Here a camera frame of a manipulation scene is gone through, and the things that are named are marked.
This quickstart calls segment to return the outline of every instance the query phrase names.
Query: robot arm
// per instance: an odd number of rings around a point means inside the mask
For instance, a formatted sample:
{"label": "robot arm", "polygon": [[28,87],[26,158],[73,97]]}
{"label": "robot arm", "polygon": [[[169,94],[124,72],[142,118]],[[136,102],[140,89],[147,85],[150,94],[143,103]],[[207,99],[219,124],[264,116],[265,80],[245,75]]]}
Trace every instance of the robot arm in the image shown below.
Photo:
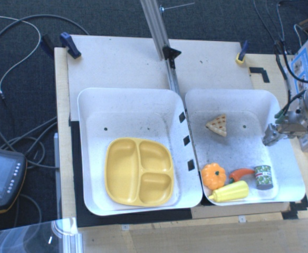
{"label": "robot arm", "polygon": [[268,125],[263,137],[264,145],[272,146],[285,137],[300,138],[308,134],[308,89],[305,90],[304,95],[299,94],[299,100],[296,111],[282,113],[274,124]]}

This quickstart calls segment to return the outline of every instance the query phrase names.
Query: yellow divided plate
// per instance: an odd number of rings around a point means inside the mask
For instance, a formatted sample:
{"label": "yellow divided plate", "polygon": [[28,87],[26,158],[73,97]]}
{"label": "yellow divided plate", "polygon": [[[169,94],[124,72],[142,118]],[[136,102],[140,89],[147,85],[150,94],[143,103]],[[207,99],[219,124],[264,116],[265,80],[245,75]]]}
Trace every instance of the yellow divided plate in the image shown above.
{"label": "yellow divided plate", "polygon": [[112,141],[105,159],[105,188],[115,202],[132,206],[159,206],[174,187],[169,150],[159,142],[139,138]]}

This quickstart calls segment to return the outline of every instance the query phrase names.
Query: dark carpet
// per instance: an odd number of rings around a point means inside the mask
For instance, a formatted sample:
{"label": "dark carpet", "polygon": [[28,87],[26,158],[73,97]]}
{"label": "dark carpet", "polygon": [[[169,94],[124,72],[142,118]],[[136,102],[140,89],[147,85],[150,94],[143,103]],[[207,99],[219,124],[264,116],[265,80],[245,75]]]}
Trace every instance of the dark carpet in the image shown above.
{"label": "dark carpet", "polygon": [[[244,42],[248,53],[273,53],[274,40],[282,37],[277,4],[284,29],[288,53],[300,48],[294,25],[308,19],[308,0],[255,0],[267,26],[254,8],[254,0],[158,0],[163,7],[187,3],[194,5],[166,10],[163,14],[169,38],[207,41]],[[35,14],[54,14],[71,19],[91,35],[151,37],[139,0],[0,0],[0,15],[23,18]],[[61,46],[59,35],[83,34],[75,25],[57,18],[36,17],[29,20],[47,34],[55,46]],[[0,31],[12,21],[0,18]],[[299,30],[302,41],[307,35]],[[4,73],[23,59],[38,42],[37,32],[26,24],[10,28],[0,37],[0,80]],[[56,116],[54,61],[39,47],[24,63],[8,73],[2,84],[5,101],[0,96],[0,130],[7,139],[18,137]],[[41,139],[45,146],[44,165],[54,165],[53,127]],[[26,152],[30,140],[16,146]],[[41,149],[29,155],[38,160]],[[36,167],[29,169],[22,193],[33,198],[41,208],[42,221],[57,218],[55,171]],[[0,215],[0,230],[38,222],[36,207],[19,198]]]}

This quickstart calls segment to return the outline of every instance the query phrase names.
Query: blue clamp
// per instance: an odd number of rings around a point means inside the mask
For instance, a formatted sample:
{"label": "blue clamp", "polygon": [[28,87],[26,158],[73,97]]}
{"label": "blue clamp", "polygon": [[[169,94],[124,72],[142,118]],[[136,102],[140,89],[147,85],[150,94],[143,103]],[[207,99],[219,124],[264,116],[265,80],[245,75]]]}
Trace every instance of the blue clamp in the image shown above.
{"label": "blue clamp", "polygon": [[247,52],[247,49],[248,49],[248,40],[246,40],[244,43],[243,43],[243,46],[242,46],[242,50],[240,53],[237,54],[236,56],[236,63],[237,64],[243,64],[244,63],[244,58],[245,58],[245,54]]}
{"label": "blue clamp", "polygon": [[74,58],[77,59],[78,57],[81,56],[81,52],[78,51],[78,49],[76,48],[72,37],[67,33],[67,32],[63,32],[60,34],[60,41],[61,43],[65,46],[68,47],[68,53]]}

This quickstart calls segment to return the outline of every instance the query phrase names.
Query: green can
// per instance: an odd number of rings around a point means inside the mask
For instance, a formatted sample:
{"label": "green can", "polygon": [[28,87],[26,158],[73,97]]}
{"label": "green can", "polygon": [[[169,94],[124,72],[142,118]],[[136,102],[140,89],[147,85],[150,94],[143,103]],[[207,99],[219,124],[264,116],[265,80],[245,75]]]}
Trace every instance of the green can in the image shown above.
{"label": "green can", "polygon": [[273,188],[271,167],[261,165],[255,167],[255,178],[257,189],[267,190]]}

